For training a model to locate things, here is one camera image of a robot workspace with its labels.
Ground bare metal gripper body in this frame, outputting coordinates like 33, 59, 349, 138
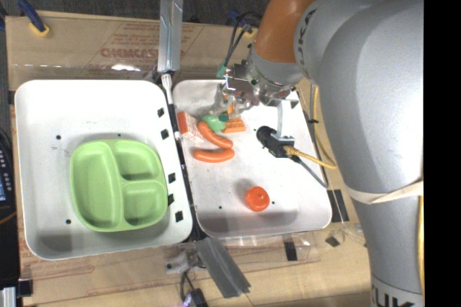
221, 60, 293, 108

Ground orange biscuit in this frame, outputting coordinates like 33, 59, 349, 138
222, 117, 247, 135

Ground green toy vegetable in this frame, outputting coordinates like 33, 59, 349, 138
201, 113, 230, 134

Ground orange sausage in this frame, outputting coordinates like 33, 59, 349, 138
192, 148, 236, 164
197, 121, 234, 150

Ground white plastic tray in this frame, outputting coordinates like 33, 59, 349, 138
171, 79, 333, 240
14, 79, 194, 261

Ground orange round toy fruit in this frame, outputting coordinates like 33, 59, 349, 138
244, 185, 271, 213

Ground brown cardboard board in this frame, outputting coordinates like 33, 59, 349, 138
5, 9, 372, 307

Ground green divided plate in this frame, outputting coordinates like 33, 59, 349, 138
69, 138, 169, 233

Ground black cylinder on white bracket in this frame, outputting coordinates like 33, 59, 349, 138
256, 99, 300, 159

